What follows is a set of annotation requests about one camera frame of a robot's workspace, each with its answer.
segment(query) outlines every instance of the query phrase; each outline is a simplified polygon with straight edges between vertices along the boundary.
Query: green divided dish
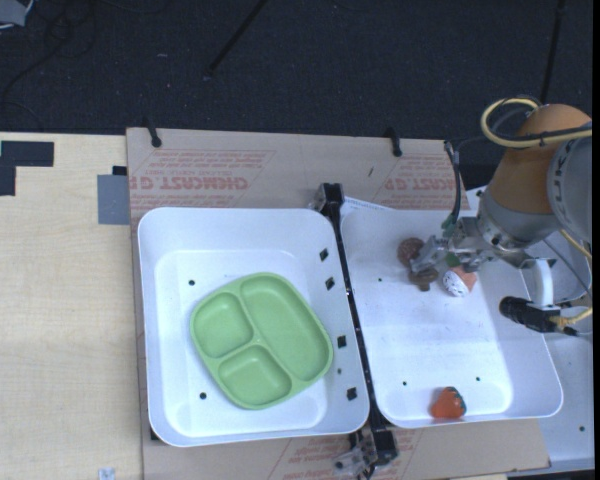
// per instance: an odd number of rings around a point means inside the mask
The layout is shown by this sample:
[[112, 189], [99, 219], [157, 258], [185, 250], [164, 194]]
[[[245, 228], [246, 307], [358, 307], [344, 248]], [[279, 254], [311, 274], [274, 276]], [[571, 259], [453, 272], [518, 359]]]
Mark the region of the green divided dish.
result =
[[264, 409], [291, 398], [331, 366], [322, 322], [284, 277], [258, 273], [215, 290], [194, 308], [191, 338], [235, 404]]

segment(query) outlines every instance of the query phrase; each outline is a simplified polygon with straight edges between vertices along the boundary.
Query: red object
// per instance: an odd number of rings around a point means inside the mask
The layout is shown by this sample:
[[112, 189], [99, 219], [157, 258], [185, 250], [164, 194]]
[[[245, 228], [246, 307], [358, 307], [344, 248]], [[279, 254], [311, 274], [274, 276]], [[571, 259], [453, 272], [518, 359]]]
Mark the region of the red object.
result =
[[431, 406], [431, 416], [434, 418], [456, 419], [464, 416], [466, 412], [467, 406], [462, 395], [451, 386], [444, 388]]

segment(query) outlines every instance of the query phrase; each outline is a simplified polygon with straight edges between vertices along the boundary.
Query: white container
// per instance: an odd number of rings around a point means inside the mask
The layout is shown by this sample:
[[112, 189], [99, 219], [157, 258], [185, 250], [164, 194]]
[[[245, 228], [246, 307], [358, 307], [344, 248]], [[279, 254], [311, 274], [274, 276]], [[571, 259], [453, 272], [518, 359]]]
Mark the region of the white container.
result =
[[[184, 447], [346, 434], [364, 425], [369, 398], [325, 217], [308, 209], [158, 208], [141, 219], [138, 244], [149, 420], [160, 439]], [[249, 410], [214, 382], [196, 353], [189, 320], [204, 296], [258, 272], [295, 286], [329, 334], [334, 356], [327, 373], [304, 391]]]
[[[522, 274], [504, 261], [483, 265], [466, 297], [440, 278], [430, 291], [410, 283], [397, 258], [404, 239], [441, 235], [448, 212], [357, 210], [342, 236], [380, 412], [399, 427], [539, 418], [562, 405], [545, 338], [499, 313], [507, 296], [529, 298]], [[455, 387], [467, 412], [433, 419], [439, 391]]]

